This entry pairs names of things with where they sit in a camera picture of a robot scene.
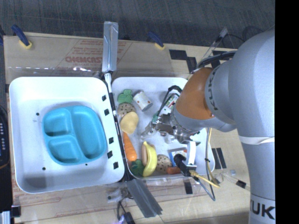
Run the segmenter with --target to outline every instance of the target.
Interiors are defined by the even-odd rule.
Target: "white tray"
[[[134,101],[132,102],[132,104],[136,108],[136,113],[139,117],[139,123],[134,133],[129,135],[129,137],[137,152],[138,159],[141,159],[141,145],[143,143],[140,135],[144,131],[148,123],[151,121],[154,113],[159,110],[168,88],[172,85],[178,85],[182,89],[186,82],[186,79],[179,77],[120,77],[113,81],[112,90],[114,94],[116,109],[119,105],[117,101],[118,95],[121,94],[124,89],[131,89],[133,94],[138,90],[143,90],[146,96],[153,103],[153,106],[151,108],[142,112],[137,103],[135,103]],[[195,135],[193,139],[201,142],[201,144],[196,147],[195,164],[197,165],[196,171],[199,174],[204,175],[206,174],[206,130],[201,130],[200,133]],[[164,137],[161,137],[160,133],[158,132],[154,136],[146,139],[146,141],[150,144],[155,145],[157,154],[164,154],[167,156],[168,150],[170,149],[186,147],[186,145],[180,144],[178,141],[174,141],[171,144],[165,143]],[[208,155],[210,160],[210,167],[211,170],[213,170],[215,167],[215,161],[210,145],[208,146]],[[145,178],[136,176],[136,178],[145,180],[178,177],[182,177],[182,174],[164,175],[157,171],[155,171],[151,176]]]
[[[20,77],[11,82],[9,97],[15,176],[23,191],[43,193],[82,188],[114,183],[123,177],[120,144],[107,88],[101,80],[91,77]],[[49,156],[44,142],[44,115],[70,105],[92,108],[103,124],[108,144],[106,153],[87,164],[59,165]],[[111,151],[113,156],[108,158],[107,153]]]

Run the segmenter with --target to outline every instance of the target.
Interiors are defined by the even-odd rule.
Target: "dark floor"
[[[146,41],[147,32],[164,43],[210,46],[227,27],[222,47],[275,27],[275,0],[0,0],[0,25],[7,35],[24,31],[103,36],[103,22],[119,23],[119,38]],[[0,105],[5,106],[4,58],[0,50]]]

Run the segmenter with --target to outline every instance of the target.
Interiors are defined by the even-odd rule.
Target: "blue tray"
[[[50,157],[61,165],[93,161],[107,148],[102,123],[96,112],[86,106],[68,106],[46,113],[43,136]]]

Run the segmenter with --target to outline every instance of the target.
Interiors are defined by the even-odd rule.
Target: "yellow banana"
[[[146,147],[148,154],[148,162],[143,171],[143,177],[150,176],[156,169],[157,166],[157,153],[156,150],[149,145],[146,141],[143,142],[143,145]]]

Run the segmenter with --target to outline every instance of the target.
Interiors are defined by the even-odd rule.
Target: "white can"
[[[143,91],[138,91],[133,96],[133,100],[138,104],[139,108],[142,111],[148,110],[153,105],[153,103],[150,101],[150,99],[145,95]]]

